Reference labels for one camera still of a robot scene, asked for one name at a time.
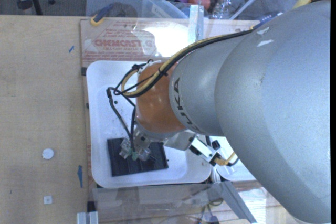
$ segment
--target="white square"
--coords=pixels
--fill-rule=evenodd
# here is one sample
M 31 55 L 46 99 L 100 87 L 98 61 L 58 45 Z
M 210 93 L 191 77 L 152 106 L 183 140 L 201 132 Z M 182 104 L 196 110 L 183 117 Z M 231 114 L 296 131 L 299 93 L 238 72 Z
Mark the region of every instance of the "white square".
M 53 197 L 50 196 L 44 196 L 43 197 L 43 202 L 45 205 L 51 205 L 53 203 Z

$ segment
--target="wooden table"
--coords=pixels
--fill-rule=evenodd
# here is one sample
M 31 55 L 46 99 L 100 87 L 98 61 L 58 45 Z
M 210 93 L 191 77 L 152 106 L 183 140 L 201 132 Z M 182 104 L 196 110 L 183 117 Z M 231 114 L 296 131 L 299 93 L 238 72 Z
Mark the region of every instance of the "wooden table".
M 0 16 L 1 224 L 76 223 L 87 209 L 83 19 Z M 52 159 L 43 159 L 46 148 Z

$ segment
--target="red object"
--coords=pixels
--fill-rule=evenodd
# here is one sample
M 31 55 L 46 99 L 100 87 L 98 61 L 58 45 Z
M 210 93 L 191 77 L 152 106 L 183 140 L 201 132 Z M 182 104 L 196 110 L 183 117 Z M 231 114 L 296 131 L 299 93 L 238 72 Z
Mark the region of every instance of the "red object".
M 210 8 L 210 0 L 188 0 L 189 4 L 202 5 L 206 10 Z

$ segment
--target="white circle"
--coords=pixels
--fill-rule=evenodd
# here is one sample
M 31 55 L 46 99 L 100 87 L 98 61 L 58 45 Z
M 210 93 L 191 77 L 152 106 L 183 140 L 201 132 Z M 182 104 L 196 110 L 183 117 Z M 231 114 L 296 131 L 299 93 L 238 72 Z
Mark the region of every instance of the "white circle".
M 46 148 L 42 152 L 43 159 L 51 159 L 54 156 L 54 151 L 51 148 Z

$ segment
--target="white tray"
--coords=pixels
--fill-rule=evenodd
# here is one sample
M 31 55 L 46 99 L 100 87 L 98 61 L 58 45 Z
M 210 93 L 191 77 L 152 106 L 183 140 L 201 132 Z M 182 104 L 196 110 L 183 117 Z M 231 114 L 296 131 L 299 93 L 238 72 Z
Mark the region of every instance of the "white tray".
M 125 131 L 112 111 L 106 94 L 115 87 L 124 74 L 135 64 L 125 61 L 96 61 L 86 73 L 90 110 L 92 175 L 104 188 L 121 188 L 144 185 L 187 184 L 205 181 L 211 166 L 190 151 L 165 147 L 168 169 L 112 177 L 107 139 L 126 137 Z M 133 76 L 130 83 L 136 83 Z M 130 125 L 132 106 L 123 98 L 114 98 L 115 106 Z

